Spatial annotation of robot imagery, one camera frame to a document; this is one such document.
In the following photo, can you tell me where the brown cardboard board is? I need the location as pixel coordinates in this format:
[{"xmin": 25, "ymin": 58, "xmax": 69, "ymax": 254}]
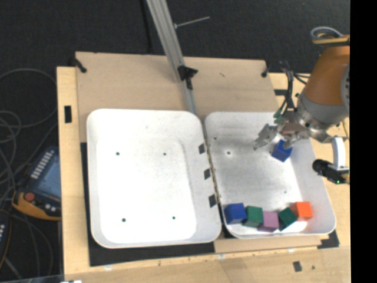
[{"xmin": 75, "ymin": 51, "xmax": 330, "ymax": 255}]

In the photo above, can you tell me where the green cube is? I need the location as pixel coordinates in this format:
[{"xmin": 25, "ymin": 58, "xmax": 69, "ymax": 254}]
[
  {"xmin": 277, "ymin": 207, "xmax": 297, "ymax": 231},
  {"xmin": 242, "ymin": 205, "xmax": 264, "ymax": 229}
]

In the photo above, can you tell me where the blue cube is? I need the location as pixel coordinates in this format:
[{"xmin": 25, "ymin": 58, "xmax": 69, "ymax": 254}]
[
  {"xmin": 270, "ymin": 139, "xmax": 293, "ymax": 163},
  {"xmin": 223, "ymin": 202, "xmax": 247, "ymax": 225}
]

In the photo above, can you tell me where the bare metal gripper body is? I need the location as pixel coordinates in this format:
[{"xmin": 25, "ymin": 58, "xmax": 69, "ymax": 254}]
[{"xmin": 276, "ymin": 110, "xmax": 340, "ymax": 144}]

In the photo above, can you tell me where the black cylinder on white bracket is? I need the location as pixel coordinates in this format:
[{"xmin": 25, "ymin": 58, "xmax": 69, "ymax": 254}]
[{"xmin": 312, "ymin": 136, "xmax": 350, "ymax": 185}]

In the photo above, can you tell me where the orange cube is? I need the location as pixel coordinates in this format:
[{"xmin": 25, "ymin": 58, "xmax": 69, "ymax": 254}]
[{"xmin": 290, "ymin": 201, "xmax": 314, "ymax": 221}]

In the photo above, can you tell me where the thin black and white rod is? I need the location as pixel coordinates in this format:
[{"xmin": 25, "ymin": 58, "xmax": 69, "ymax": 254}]
[{"xmin": 205, "ymin": 136, "xmax": 224, "ymax": 218}]

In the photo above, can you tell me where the pink cube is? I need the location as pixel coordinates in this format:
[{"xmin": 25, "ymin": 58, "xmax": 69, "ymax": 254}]
[{"xmin": 258, "ymin": 210, "xmax": 280, "ymax": 233}]

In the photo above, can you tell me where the white plastic tray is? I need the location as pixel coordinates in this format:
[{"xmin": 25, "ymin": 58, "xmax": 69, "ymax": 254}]
[
  {"xmin": 86, "ymin": 108, "xmax": 223, "ymax": 249},
  {"xmin": 203, "ymin": 111, "xmax": 338, "ymax": 240}
]

